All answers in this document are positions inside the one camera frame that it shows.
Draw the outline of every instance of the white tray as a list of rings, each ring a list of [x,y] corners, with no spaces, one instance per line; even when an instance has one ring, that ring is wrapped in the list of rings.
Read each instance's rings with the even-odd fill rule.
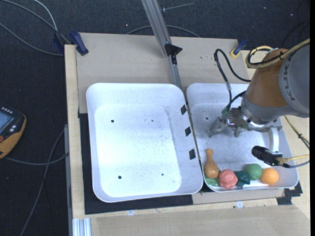
[[[192,194],[203,184],[183,92],[171,84],[87,90],[92,183],[105,202]]]
[[[247,89],[248,84],[232,84],[232,97]],[[270,167],[263,161],[252,155],[255,145],[269,148],[269,136],[267,133],[257,131],[243,131],[235,138],[230,128],[209,137],[210,125],[217,117],[221,117],[221,110],[228,104],[229,96],[225,84],[192,84],[187,88],[187,99],[192,119],[192,125],[196,137],[202,169],[207,161],[205,150],[214,150],[213,159],[222,171],[231,169],[233,171],[243,170],[247,164],[258,163],[263,169]],[[232,107],[240,106],[241,99],[236,100]],[[283,157],[292,157],[283,129],[279,131],[279,151]],[[267,185],[260,180],[245,184],[243,189],[238,186],[225,189],[223,187],[208,187],[217,192],[240,191],[251,189],[291,188],[298,182],[297,170],[284,167],[275,167],[279,173],[279,180],[273,185]]]

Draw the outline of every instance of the black cable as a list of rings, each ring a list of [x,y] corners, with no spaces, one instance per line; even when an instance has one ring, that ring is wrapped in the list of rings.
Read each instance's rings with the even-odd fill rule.
[[[298,167],[301,167],[301,166],[306,165],[306,164],[308,164],[308,163],[310,163],[309,160],[306,161],[306,162],[304,162],[304,163],[300,163],[300,164],[296,164],[296,165],[290,165],[290,164],[284,163],[284,164],[282,164],[282,166],[285,167],[285,168],[291,169],[291,168],[298,168]]]
[[[59,33],[59,31],[52,25],[50,24],[47,20],[43,19],[41,16],[39,16],[37,13],[27,9],[26,7],[22,6],[22,5],[19,5],[18,3],[15,3],[15,2],[12,2],[12,1],[9,1],[9,0],[0,0],[0,1],[3,1],[3,2],[7,2],[9,4],[12,4],[14,6],[17,6],[23,10],[26,10],[27,12],[31,13],[32,15],[34,15],[35,17],[39,18],[40,20],[42,20],[44,23],[46,23],[49,27],[51,27],[55,32]],[[0,23],[0,26],[2,28],[4,28],[6,31],[8,31],[10,34],[12,34],[14,37],[16,37],[18,40],[20,40],[21,42],[23,42],[24,44],[26,44],[27,46],[41,52],[41,53],[44,53],[44,54],[48,54],[48,55],[53,55],[53,56],[57,56],[57,57],[63,57],[64,55],[63,54],[57,54],[57,53],[51,53],[51,52],[47,52],[45,50],[42,50],[40,48],[37,48],[33,45],[31,45],[30,43],[26,42],[25,40],[23,40],[22,38],[20,38],[17,34],[15,34],[13,31],[11,31],[8,27],[6,27],[5,25],[3,25],[2,23]],[[70,44],[70,42],[65,38],[65,36],[63,36],[61,33],[59,33],[60,36],[62,37],[62,39]]]
[[[268,63],[268,62],[273,61],[273,60],[275,60],[275,59],[278,59],[279,57],[281,57],[281,56],[285,53],[285,52],[284,52],[284,53],[281,52],[278,56],[275,56],[275,57],[273,57],[273,58],[271,58],[271,59],[269,59],[269,60],[251,63],[251,57],[252,57],[253,55],[255,55],[255,53],[258,51],[257,49],[256,49],[256,51],[254,51],[255,49],[256,49],[256,48],[251,49],[251,50],[250,50],[250,53],[251,53],[251,52],[253,52],[253,53],[252,53],[252,54],[249,54],[249,55],[247,56],[247,62],[248,62],[248,64],[251,64],[251,65],[265,64],[265,63]]]
[[[49,201],[48,201],[48,191],[47,191],[47,184],[46,183],[44,183],[44,191],[45,191],[45,196],[46,196],[46,204],[47,204],[48,210],[49,210],[50,220],[51,220],[51,222],[53,224],[54,235],[56,236],[57,235],[57,233],[56,233],[56,226],[55,226],[53,214],[52,214],[52,211],[51,211],[51,208],[50,208],[50,205],[49,205]]]
[[[239,93],[237,96],[235,96],[231,102],[229,102],[229,104],[226,106],[226,109],[229,110],[231,108],[232,103],[238,98],[238,97],[242,97],[245,94],[246,91],[243,91],[241,93]]]
[[[229,104],[231,103],[232,101],[232,92],[231,92],[231,88],[229,86],[229,82],[227,80],[227,77],[225,75],[225,73],[223,72],[222,68],[221,68],[221,64],[219,62],[219,58],[218,58],[218,52],[221,52],[223,55],[225,55],[225,53],[221,50],[221,49],[216,49],[215,53],[214,53],[214,58],[215,58],[215,61],[217,62],[217,67],[219,69],[219,72],[220,74],[222,75],[226,85],[227,85],[227,89],[228,89],[228,94],[229,94]]]
[[[190,30],[187,30],[187,29],[185,29],[185,28],[181,28],[181,27],[178,27],[178,26],[169,26],[169,25],[167,25],[166,27],[168,27],[168,28],[174,28],[174,29],[178,29],[178,30],[182,30],[182,31],[185,31],[185,32],[187,32],[187,33],[190,33],[191,35],[193,35],[193,36],[195,36],[195,37],[200,37],[200,36],[198,36],[196,33],[192,32],[192,31],[190,31]],[[132,31],[129,31],[129,32],[127,32],[126,34],[132,34],[132,33],[135,33],[135,32],[137,32],[137,31],[144,30],[144,29],[147,29],[147,28],[151,28],[151,26],[143,26],[143,27],[134,29],[134,30],[132,30]]]
[[[34,203],[32,209],[31,209],[31,212],[30,212],[30,214],[29,214],[29,217],[28,217],[27,220],[26,220],[26,223],[24,224],[24,227],[23,227],[23,229],[22,229],[22,231],[21,231],[21,233],[20,233],[20,236],[23,235],[23,233],[24,233],[24,231],[25,231],[25,229],[26,229],[26,227],[27,227],[27,225],[28,225],[28,223],[29,223],[29,221],[30,221],[30,219],[31,219],[31,217],[32,217],[32,215],[33,215],[33,213],[34,213],[34,210],[35,210],[35,208],[36,208],[36,206],[37,206],[37,203],[38,203],[40,194],[41,194],[41,192],[42,192],[42,190],[43,190],[43,187],[44,187],[45,179],[46,179],[46,177],[47,177],[47,172],[48,172],[48,168],[49,168],[49,165],[50,165],[51,158],[52,158],[52,156],[53,156],[53,153],[54,153],[54,151],[55,151],[55,149],[56,149],[56,146],[57,146],[57,144],[58,144],[60,138],[62,137],[63,133],[64,133],[64,130],[62,130],[62,132],[60,133],[60,135],[57,137],[57,139],[56,139],[56,141],[55,141],[55,143],[54,143],[54,145],[53,145],[53,147],[52,147],[52,149],[51,149],[51,151],[50,151],[49,158],[48,158],[48,161],[47,161],[47,164],[46,164],[46,168],[45,168],[45,173],[44,173],[43,181],[41,182],[41,185],[40,185],[40,188],[39,188],[39,191],[38,191],[38,194],[37,194],[35,203]]]
[[[21,9],[23,9],[23,10],[26,10],[27,12],[31,13],[32,15],[34,15],[35,17],[39,18],[41,21],[43,21],[44,23],[46,23],[46,24],[47,24],[50,28],[52,28],[55,32],[59,32],[59,31],[58,31],[52,24],[50,24],[47,20],[43,19],[41,16],[39,16],[37,13],[31,11],[30,9],[27,9],[27,8],[24,7],[24,6],[22,6],[22,5],[18,4],[18,3],[9,1],[9,0],[0,0],[0,1],[7,2],[7,3],[12,4],[12,5],[16,6],[16,7],[19,7],[19,8],[21,8]],[[69,42],[69,40],[67,40],[66,37],[65,37],[64,35],[62,35],[61,33],[60,33],[60,36],[64,39],[65,42],[67,42],[68,44],[71,44],[71,43]]]
[[[305,146],[310,150],[310,145],[301,136],[299,136],[299,138],[305,144]]]
[[[63,57],[63,54],[58,54],[58,53],[50,53],[50,52],[47,52],[47,51],[44,51],[42,49],[39,49],[31,44],[29,44],[28,42],[26,42],[25,40],[21,39],[18,35],[16,35],[13,31],[11,31],[9,28],[7,28],[6,26],[4,26],[2,23],[0,23],[0,26],[2,28],[4,28],[5,30],[7,30],[9,33],[11,33],[13,36],[15,36],[18,40],[20,40],[21,42],[23,42],[24,44],[26,44],[27,46],[41,52],[41,53],[44,53],[44,54],[49,54],[49,55],[53,55],[53,56],[58,56],[58,57]]]
[[[282,47],[282,48],[284,47],[284,43],[286,42],[286,40],[290,37],[290,35],[291,35],[296,29],[299,28],[299,26],[303,25],[303,28],[304,28],[307,24],[311,25],[311,21],[310,21],[309,19],[306,20],[306,21],[304,21],[304,22],[300,22],[300,23],[298,23],[295,27],[293,27],[293,28],[287,33],[287,35],[284,37],[284,39],[283,39],[283,41],[282,41],[282,43],[281,43],[281,47]]]
[[[49,164],[58,163],[58,162],[60,162],[61,160],[63,160],[64,158],[66,158],[68,155],[69,155],[69,152],[66,153],[66,154],[64,154],[62,157],[60,157],[60,158],[58,158],[58,159],[56,159],[56,160],[54,160],[54,161],[51,161]],[[8,157],[8,156],[6,156],[5,159],[6,159],[6,160],[9,160],[9,161],[12,161],[12,162],[15,162],[15,163],[21,163],[21,164],[32,165],[32,166],[44,166],[44,165],[47,165],[47,163],[25,162],[25,161],[17,160],[17,159]]]
[[[223,54],[223,56],[224,56],[224,58],[225,58],[225,60],[226,60],[226,62],[227,62],[228,67],[230,68],[231,72],[234,74],[234,76],[235,76],[236,78],[238,78],[238,79],[241,80],[241,81],[251,82],[251,80],[244,79],[244,78],[240,77],[239,75],[237,75],[237,74],[235,73],[235,71],[233,70],[233,68],[232,68],[232,66],[231,66],[230,61],[228,60],[228,57],[226,56],[226,54],[224,53],[224,51],[222,51],[221,49],[216,49],[215,54],[214,54],[215,61],[216,61],[217,63],[219,63],[218,52],[221,52],[221,53]]]

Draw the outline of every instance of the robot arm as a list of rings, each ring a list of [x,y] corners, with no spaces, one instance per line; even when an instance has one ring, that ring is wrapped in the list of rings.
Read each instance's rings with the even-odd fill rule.
[[[280,116],[310,116],[310,40],[294,48],[274,49],[263,61],[248,67],[257,68],[242,97],[241,106],[229,110],[226,118],[217,118],[209,136],[226,127],[235,130],[268,131]]]

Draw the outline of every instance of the toy orange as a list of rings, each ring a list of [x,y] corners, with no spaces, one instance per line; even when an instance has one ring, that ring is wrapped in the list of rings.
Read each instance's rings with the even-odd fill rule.
[[[262,170],[261,181],[266,184],[274,184],[279,180],[279,173],[274,168],[266,168]]]

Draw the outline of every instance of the wooden table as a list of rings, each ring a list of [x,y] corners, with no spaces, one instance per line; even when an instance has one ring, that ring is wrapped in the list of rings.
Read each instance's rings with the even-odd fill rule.
[[[96,82],[171,83],[168,60],[160,56],[154,36],[81,33],[89,50],[85,56],[74,45],[65,46],[65,71],[69,132],[69,219],[76,235],[310,235],[309,166],[300,171],[302,197],[293,204],[280,206],[277,197],[283,189],[244,192],[199,192],[192,195],[193,205],[168,208],[85,214],[78,113],[86,113],[85,93]],[[213,58],[215,49],[227,55],[237,40],[172,37],[183,48],[177,62],[183,91],[192,83],[223,83]],[[228,70],[231,83],[243,83]],[[243,78],[252,75],[245,69],[244,57],[230,58],[234,70]],[[293,118],[298,129],[309,137],[309,118]],[[306,154],[301,141],[283,121],[292,155]],[[87,230],[79,234],[81,224]]]

